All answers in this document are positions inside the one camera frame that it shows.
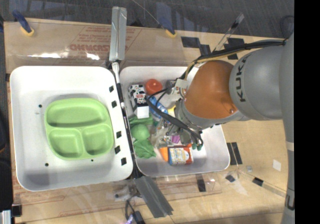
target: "white plastic tray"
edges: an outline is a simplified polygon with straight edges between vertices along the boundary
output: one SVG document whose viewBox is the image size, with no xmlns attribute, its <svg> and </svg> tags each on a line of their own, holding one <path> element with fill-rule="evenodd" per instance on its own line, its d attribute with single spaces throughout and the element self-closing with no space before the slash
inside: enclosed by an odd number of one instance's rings
<svg viewBox="0 0 320 224">
<path fill-rule="evenodd" d="M 12 72 L 10 85 L 16 174 L 21 186 L 39 191 L 130 176 L 133 162 L 110 71 L 102 67 L 24 66 Z M 55 100 L 72 97 L 95 98 L 106 105 L 115 135 L 111 152 L 93 159 L 63 160 L 51 151 L 44 126 L 45 109 Z"/>
<path fill-rule="evenodd" d="M 160 66 L 124 68 L 120 72 L 120 81 L 128 116 L 134 115 L 128 96 L 130 84 L 145 83 L 147 80 L 155 78 L 165 85 L 167 80 L 174 80 L 185 70 L 186 67 Z M 197 69 L 193 68 L 188 75 L 189 83 L 196 71 Z M 165 95 L 161 103 L 165 107 L 171 108 L 179 98 L 180 96 Z M 163 160 L 159 151 L 155 150 L 156 157 L 149 159 L 136 157 L 137 166 L 144 175 L 151 177 L 214 172 L 226 169 L 230 163 L 230 155 L 221 126 L 214 126 L 213 128 L 204 130 L 202 138 L 204 146 L 201 151 L 193 150 L 194 163 L 191 165 L 171 166 Z"/>
</svg>

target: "green divided tray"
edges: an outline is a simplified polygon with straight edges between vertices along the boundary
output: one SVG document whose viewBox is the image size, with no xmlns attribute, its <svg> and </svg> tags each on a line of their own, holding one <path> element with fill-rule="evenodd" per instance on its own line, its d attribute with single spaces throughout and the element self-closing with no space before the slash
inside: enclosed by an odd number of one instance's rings
<svg viewBox="0 0 320 224">
<path fill-rule="evenodd" d="M 45 111 L 46 135 L 57 157 L 93 158 L 112 149 L 112 123 L 107 108 L 100 101 L 92 98 L 56 100 Z"/>
</svg>

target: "wooden surface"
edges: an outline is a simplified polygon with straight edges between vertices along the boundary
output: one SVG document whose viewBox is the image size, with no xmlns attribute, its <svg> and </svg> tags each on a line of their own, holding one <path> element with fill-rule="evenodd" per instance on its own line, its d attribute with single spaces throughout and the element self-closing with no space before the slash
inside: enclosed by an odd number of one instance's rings
<svg viewBox="0 0 320 224">
<path fill-rule="evenodd" d="M 200 38 L 213 49 L 222 35 L 178 31 L 176 39 L 165 37 L 159 29 L 141 29 L 131 42 L 126 58 L 139 64 L 157 64 L 165 56 L 179 63 L 196 58 L 199 49 L 181 46 L 181 36 Z M 264 38 L 241 37 L 246 43 Z M 151 58 L 144 58 L 146 52 Z M 183 57 L 176 58 L 174 52 Z M 11 109 L 10 87 L 8 105 Z M 207 192 L 199 192 L 194 175 L 176 181 L 158 179 L 162 192 L 173 207 L 173 215 L 154 219 L 144 201 L 135 198 L 135 210 L 140 210 L 146 223 L 279 223 L 284 208 L 288 160 L 282 121 L 231 122 L 222 126 L 227 143 L 236 142 L 242 164 L 231 165 L 225 171 L 204 174 Z M 11 145 L 13 145 L 10 122 Z M 14 147 L 11 147 L 12 166 L 15 166 Z M 16 223 L 124 223 L 124 202 L 115 202 L 114 184 L 97 184 L 45 192 L 29 192 L 18 183 L 13 169 L 14 202 L 22 204 L 21 217 Z M 226 179 L 232 176 L 234 182 Z M 262 186 L 253 183 L 258 178 Z"/>
</svg>

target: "green ball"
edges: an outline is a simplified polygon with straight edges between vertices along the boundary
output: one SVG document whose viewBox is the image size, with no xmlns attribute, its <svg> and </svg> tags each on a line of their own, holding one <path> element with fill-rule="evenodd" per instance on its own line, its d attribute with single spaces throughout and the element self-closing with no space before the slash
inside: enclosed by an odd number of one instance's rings
<svg viewBox="0 0 320 224">
<path fill-rule="evenodd" d="M 150 132 L 146 125 L 137 124 L 131 129 L 131 135 L 138 141 L 146 140 L 150 137 Z"/>
</svg>

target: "purple object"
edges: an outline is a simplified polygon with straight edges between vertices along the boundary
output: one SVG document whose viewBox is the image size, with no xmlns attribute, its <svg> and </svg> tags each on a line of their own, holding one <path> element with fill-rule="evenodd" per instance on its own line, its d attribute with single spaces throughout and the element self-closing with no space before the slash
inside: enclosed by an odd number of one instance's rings
<svg viewBox="0 0 320 224">
<path fill-rule="evenodd" d="M 173 142 L 173 143 L 179 143 L 180 142 L 180 136 L 179 135 L 176 135 L 176 136 L 172 136 L 171 137 L 171 141 Z"/>
</svg>

